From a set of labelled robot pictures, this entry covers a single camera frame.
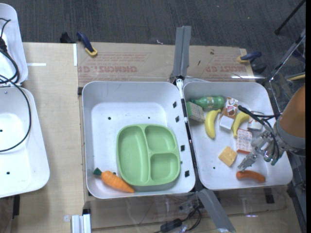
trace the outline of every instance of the banana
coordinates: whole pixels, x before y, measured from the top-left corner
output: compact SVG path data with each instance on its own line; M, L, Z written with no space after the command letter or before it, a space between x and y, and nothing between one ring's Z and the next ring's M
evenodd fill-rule
M216 116L221 112L221 109L209 111L205 117L205 131L207 135L214 139L216 136L215 132L215 119Z
M240 111L237 116L234 119L234 122L232 124L232 131L233 131L233 136L237 137L237 131L238 131L238 127L241 125L241 123L243 123L244 121L249 119L249 115L244 113L243 111Z

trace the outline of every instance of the plastic bottle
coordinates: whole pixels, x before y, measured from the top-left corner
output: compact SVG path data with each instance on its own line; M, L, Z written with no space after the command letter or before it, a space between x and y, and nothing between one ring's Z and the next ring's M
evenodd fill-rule
M225 105L225 99L221 96L190 99L190 102L201 106L204 110L218 110L223 108Z

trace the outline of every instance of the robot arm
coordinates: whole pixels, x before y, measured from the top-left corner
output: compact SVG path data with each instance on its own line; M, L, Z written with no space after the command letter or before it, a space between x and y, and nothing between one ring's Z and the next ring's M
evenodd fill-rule
M245 170L259 155L266 162L275 165L285 151L302 152L306 148L306 85L293 95L273 128L261 121L265 131L253 139L253 151L238 166Z

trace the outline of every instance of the dark gray floor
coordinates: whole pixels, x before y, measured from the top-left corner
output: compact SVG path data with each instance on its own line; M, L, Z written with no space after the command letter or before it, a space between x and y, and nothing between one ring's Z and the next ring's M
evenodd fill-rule
M269 76L306 27L306 4L281 30L274 31L302 0L0 0L13 6L24 42L60 42L77 31L90 41L174 45L176 27L192 27L191 45L245 48L261 51L263 72ZM305 175L305 160L298 172ZM294 198L302 231L306 230Z

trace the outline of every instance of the green divided plate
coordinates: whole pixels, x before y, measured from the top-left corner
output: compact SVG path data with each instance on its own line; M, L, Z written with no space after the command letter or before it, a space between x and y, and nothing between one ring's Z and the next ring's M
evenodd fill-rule
M117 161L122 178L131 185L170 183L180 172L175 135L157 124L133 124L121 129Z

